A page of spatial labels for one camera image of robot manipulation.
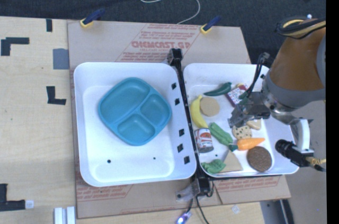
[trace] cracker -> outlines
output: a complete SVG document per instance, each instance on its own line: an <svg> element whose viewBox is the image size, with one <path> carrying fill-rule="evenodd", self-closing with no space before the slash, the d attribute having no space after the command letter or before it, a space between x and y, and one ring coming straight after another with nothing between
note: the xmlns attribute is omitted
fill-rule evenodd
<svg viewBox="0 0 339 224"><path fill-rule="evenodd" d="M259 172L267 171L272 166L270 152L261 146L248 150L246 158L250 167Z"/></svg>
<svg viewBox="0 0 339 224"><path fill-rule="evenodd" d="M216 99L212 97L203 97L200 100L200 110L204 115L212 117L219 113L220 106Z"/></svg>
<svg viewBox="0 0 339 224"><path fill-rule="evenodd" d="M246 125L250 126L254 130L260 130L261 120L249 120L246 122Z"/></svg>
<svg viewBox="0 0 339 224"><path fill-rule="evenodd" d="M227 153L224 164L226 166L222 169L222 171L220 171L220 173L244 170L240 161L238 160L238 158L236 157L236 155L232 151L229 151Z"/></svg>
<svg viewBox="0 0 339 224"><path fill-rule="evenodd" d="M249 126L245 125L242 127L232 127L232 134L236 139L242 138L251 138L252 137L252 130Z"/></svg>

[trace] green vegetable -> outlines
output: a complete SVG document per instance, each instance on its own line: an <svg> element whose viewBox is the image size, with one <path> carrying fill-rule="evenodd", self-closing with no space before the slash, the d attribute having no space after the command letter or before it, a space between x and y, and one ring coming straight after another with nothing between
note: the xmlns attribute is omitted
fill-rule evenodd
<svg viewBox="0 0 339 224"><path fill-rule="evenodd" d="M230 149L230 151L235 151L238 149L238 145L230 144L228 145L228 148Z"/></svg>
<svg viewBox="0 0 339 224"><path fill-rule="evenodd" d="M201 163L202 167L210 174L218 173L222 171L224 167L226 167L225 163L220 159L215 159L210 163Z"/></svg>
<svg viewBox="0 0 339 224"><path fill-rule="evenodd" d="M245 91L242 95L240 95L240 96L238 97L239 100L241 100L241 101L239 102L239 104L245 105L245 104L247 103L247 101L248 101L247 95L248 95L248 92Z"/></svg>
<svg viewBox="0 0 339 224"><path fill-rule="evenodd" d="M228 146L233 142L232 136L225 132L220 126L215 122L212 122L209 126L211 135L214 136L221 144Z"/></svg>
<svg viewBox="0 0 339 224"><path fill-rule="evenodd" d="M204 95L206 96L219 96L226 94L231 91L231 82L224 83L220 88L214 90L214 91L209 91L205 92Z"/></svg>

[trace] yellow banana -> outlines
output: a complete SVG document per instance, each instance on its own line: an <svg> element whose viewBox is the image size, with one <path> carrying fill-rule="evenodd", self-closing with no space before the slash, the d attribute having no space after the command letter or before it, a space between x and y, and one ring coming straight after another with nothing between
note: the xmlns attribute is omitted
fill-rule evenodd
<svg viewBox="0 0 339 224"><path fill-rule="evenodd" d="M208 128L207 123L203 119L201 113L200 113L200 100L202 96L199 95L198 98L196 98L190 106L191 111L191 117L195 125L197 125L199 128Z"/></svg>

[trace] cardboard sheet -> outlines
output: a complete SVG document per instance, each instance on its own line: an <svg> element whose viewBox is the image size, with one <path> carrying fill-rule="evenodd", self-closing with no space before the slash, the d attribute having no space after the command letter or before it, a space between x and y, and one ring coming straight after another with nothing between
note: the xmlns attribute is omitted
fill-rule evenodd
<svg viewBox="0 0 339 224"><path fill-rule="evenodd" d="M100 22L83 29L68 22L70 86L76 164L78 218L187 208L175 192L190 180L109 187L87 185L79 172L73 72L84 62L162 62L171 48L181 48L182 66L193 62L251 63L240 28L213 27L200 33L197 25ZM290 197L284 176L215 181L216 193L202 206L233 204Z"/></svg>

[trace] brown cookie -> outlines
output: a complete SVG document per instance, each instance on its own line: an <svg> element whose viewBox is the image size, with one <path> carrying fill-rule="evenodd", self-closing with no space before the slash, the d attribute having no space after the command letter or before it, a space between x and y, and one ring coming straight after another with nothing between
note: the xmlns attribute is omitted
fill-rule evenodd
<svg viewBox="0 0 339 224"><path fill-rule="evenodd" d="M270 152L261 146L248 150L246 158L251 168L259 172L267 171L272 166Z"/></svg>
<svg viewBox="0 0 339 224"><path fill-rule="evenodd" d="M220 106L216 99L212 97L203 97L200 100L200 110L204 115L212 117L219 113Z"/></svg>

